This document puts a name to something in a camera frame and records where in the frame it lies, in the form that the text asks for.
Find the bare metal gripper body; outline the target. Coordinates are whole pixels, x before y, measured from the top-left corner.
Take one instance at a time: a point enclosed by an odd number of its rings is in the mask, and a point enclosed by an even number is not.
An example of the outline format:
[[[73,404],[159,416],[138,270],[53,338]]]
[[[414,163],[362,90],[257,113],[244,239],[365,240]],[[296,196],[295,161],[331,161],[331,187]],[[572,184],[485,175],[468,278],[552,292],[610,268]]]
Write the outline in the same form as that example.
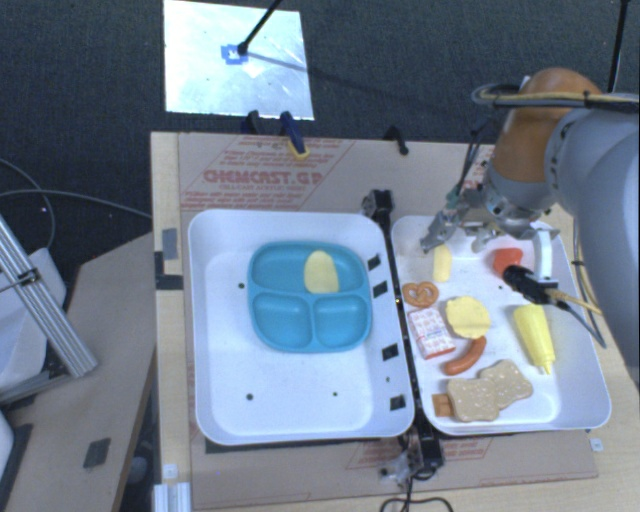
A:
[[[447,228],[460,228],[468,236],[534,237],[533,223],[541,213],[519,207],[492,187],[453,190],[442,210]]]

